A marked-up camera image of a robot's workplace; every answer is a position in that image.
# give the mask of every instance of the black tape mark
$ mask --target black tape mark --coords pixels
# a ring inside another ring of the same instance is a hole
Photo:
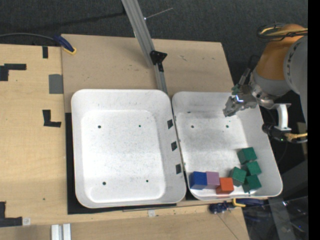
[[[167,121],[167,124],[168,124],[168,129],[170,129],[172,126],[174,126],[174,122],[172,121],[172,119]]]
[[[44,119],[43,126],[61,127],[61,122],[51,122],[51,110],[44,109],[42,110],[42,113],[43,113],[43,119]]]
[[[4,64],[7,70],[27,70],[27,64]]]
[[[177,149],[177,147],[178,147],[178,145],[177,145],[177,142],[176,142],[176,141],[171,143],[171,149],[172,149],[172,151],[175,151],[175,150]]]
[[[8,81],[9,70],[4,66],[0,66],[0,81]]]
[[[0,66],[0,81],[8,81],[9,70],[27,70],[27,64],[4,64]]]
[[[42,58],[48,59],[49,58],[49,52],[47,46],[42,46]]]
[[[181,172],[182,172],[182,168],[181,168],[181,164],[179,163],[175,166],[175,173],[180,174]]]
[[[0,202],[0,228],[22,226],[22,217],[6,218],[6,202]]]

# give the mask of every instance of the wooden block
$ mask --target wooden block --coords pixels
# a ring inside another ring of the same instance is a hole
[[[205,173],[206,173],[206,182],[207,182],[206,189],[215,190],[217,187],[220,186],[219,172],[206,171]]]
[[[261,183],[257,175],[250,175],[245,178],[245,182],[242,185],[245,193],[251,190],[256,190],[261,188]]]
[[[253,147],[242,148],[237,153],[237,156],[239,158],[240,164],[242,165],[257,159],[257,155]]]
[[[247,172],[238,167],[234,167],[229,173],[229,177],[232,178],[233,180],[233,185],[237,187],[245,183],[246,176],[247,176]]]
[[[235,188],[234,188],[234,182],[233,182],[232,178],[221,177],[220,178],[220,186],[218,186],[215,189],[215,192],[217,194],[227,195],[227,194],[230,194],[234,190],[235,190]]]
[[[247,162],[242,166],[249,176],[261,174],[261,169],[257,161]]]
[[[194,171],[190,175],[190,188],[193,190],[203,190],[207,187],[207,174],[205,172]]]

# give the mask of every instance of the metal rod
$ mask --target metal rod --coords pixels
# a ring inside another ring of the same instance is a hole
[[[126,14],[130,20],[135,37],[142,49],[144,58],[149,68],[154,67],[156,84],[159,90],[168,93],[166,79],[163,72],[159,71],[159,66],[154,65],[150,53],[155,50],[145,18],[142,15],[138,0],[121,0]]]
[[[150,16],[148,16],[148,17],[144,17],[144,20],[147,20],[147,19],[150,19],[150,18],[152,18],[152,17],[154,17],[154,16],[163,14],[163,13],[165,13],[165,12],[168,12],[168,11],[172,10],[172,9],[173,9],[173,8],[169,8],[169,9],[166,9],[166,10],[162,10],[162,11],[160,11],[160,12],[158,12],[158,13],[152,14],[152,15],[150,15]]]

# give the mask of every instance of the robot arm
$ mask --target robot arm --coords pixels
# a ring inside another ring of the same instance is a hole
[[[260,38],[270,40],[253,72],[248,67],[238,84],[232,88],[223,113],[226,117],[238,111],[255,108],[277,109],[279,124],[264,125],[263,131],[273,137],[290,141],[289,104],[275,101],[293,90],[300,95],[303,115],[308,126],[308,29],[296,24],[275,24],[258,29]],[[249,84],[244,84],[250,77]]]

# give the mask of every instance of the black floor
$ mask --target black floor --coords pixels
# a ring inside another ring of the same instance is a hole
[[[152,38],[221,42],[236,83],[251,55],[261,55],[265,44],[256,38],[259,26],[273,22],[308,27],[308,0],[138,0]],[[29,32],[46,36],[83,34],[133,37],[130,22],[122,14],[120,0],[0,0],[0,35]],[[0,37],[3,44],[54,45],[36,37]],[[303,122],[298,95],[292,103],[289,127]],[[266,121],[272,120],[263,112]],[[271,142],[279,170],[286,172],[305,157],[301,145]]]

